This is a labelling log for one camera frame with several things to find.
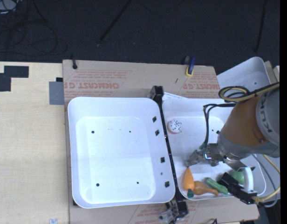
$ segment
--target wooden surface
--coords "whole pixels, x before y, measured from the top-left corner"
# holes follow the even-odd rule
[[[0,92],[0,223],[69,223],[64,106],[49,104],[58,63],[28,65],[28,78],[12,78]]]

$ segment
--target cardboard sheet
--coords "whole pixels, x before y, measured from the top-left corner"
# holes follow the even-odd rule
[[[185,75],[187,66],[175,64],[117,63],[100,61],[63,61],[66,143],[68,162],[69,214],[71,224],[145,224],[160,223],[163,203],[111,208],[83,209],[73,205],[71,188],[70,142],[67,106],[71,99],[87,97],[147,97],[154,85],[186,98],[218,98],[220,90],[211,66],[195,66],[193,76]],[[257,206],[246,205],[234,197],[187,202],[189,214],[177,223],[219,223],[255,220]]]

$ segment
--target black fabric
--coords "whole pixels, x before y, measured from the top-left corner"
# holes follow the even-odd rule
[[[280,64],[280,0],[22,0],[0,14],[0,61],[76,60],[214,66],[219,74],[259,56]]]

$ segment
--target white plastic tray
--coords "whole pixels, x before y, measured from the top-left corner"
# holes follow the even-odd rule
[[[175,195],[159,107],[149,98],[78,97],[68,105],[72,193],[97,208]]]
[[[163,102],[163,113],[165,123],[176,119],[182,123],[182,132],[171,134],[168,132],[168,138],[171,147],[171,153],[176,169],[178,186],[183,196],[190,200],[211,199],[218,197],[229,197],[230,194],[219,194],[215,196],[211,193],[202,195],[194,195],[193,198],[187,197],[187,192],[184,190],[183,177],[186,169],[184,163],[189,158],[194,150],[199,150],[199,146],[204,142],[206,135],[206,123],[203,113],[203,105],[207,104],[222,104],[222,99],[197,99],[197,98],[171,98]],[[226,122],[232,108],[215,107],[210,111],[209,118],[209,143],[216,143],[218,134]],[[249,156],[242,159],[242,162],[247,166],[254,166],[253,189],[258,192],[258,195],[263,193],[266,188],[266,182],[261,171],[259,163],[254,157]],[[219,165],[212,167],[208,162],[202,161],[198,164],[190,166],[193,178],[195,181],[205,182],[205,178],[210,177],[217,180],[224,172],[230,172],[232,169],[219,162]]]

